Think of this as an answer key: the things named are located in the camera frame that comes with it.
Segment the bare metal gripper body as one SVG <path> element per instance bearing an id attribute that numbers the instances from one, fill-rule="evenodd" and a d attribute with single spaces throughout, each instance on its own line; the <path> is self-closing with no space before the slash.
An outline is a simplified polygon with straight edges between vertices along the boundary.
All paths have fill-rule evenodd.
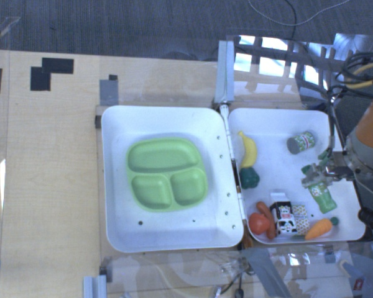
<path id="1" fill-rule="evenodd" d="M 333 181 L 352 181 L 361 173 L 356 157 L 348 151 L 334 151 L 325 166 L 325 176 Z"/>

